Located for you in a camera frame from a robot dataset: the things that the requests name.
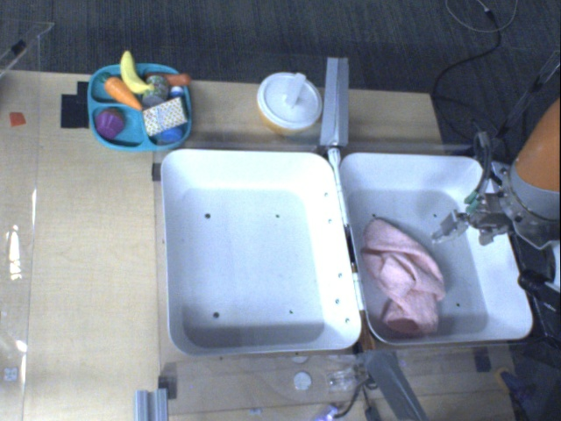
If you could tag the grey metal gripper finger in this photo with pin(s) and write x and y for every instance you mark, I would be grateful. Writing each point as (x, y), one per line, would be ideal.
(445, 230)
(461, 217)

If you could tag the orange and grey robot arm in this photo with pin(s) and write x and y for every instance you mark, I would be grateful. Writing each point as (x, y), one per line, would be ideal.
(541, 147)

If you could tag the brown sausage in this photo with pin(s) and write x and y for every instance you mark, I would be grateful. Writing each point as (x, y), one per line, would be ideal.
(179, 79)

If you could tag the small white and blue bottle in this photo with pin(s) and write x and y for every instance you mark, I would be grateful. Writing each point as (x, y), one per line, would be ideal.
(176, 91)

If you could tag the orange carrot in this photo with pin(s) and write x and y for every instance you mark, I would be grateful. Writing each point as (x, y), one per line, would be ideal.
(122, 92)

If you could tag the small green can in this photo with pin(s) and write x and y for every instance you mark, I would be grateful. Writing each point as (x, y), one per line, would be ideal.
(158, 87)

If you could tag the yellow banana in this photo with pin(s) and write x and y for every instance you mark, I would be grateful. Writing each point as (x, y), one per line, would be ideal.
(129, 75)

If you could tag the yellow cup with white lid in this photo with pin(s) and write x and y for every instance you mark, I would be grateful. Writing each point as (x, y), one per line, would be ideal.
(289, 101)

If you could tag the blue round toy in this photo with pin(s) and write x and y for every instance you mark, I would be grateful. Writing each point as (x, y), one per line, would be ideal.
(171, 135)

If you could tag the purple grapes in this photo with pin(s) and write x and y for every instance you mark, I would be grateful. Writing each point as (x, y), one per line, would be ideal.
(109, 123)

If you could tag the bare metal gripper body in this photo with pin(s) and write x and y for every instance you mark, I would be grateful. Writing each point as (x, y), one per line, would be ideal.
(495, 219)

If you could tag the pink cloth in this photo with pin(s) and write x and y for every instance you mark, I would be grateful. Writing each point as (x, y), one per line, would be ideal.
(405, 274)

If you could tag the clear plastic bottle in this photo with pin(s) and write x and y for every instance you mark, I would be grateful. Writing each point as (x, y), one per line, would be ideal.
(344, 379)

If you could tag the blue divided plate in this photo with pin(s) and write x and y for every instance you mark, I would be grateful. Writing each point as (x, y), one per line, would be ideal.
(131, 138)

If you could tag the white plastic tray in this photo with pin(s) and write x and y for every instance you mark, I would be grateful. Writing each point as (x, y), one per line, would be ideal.
(482, 279)
(258, 257)

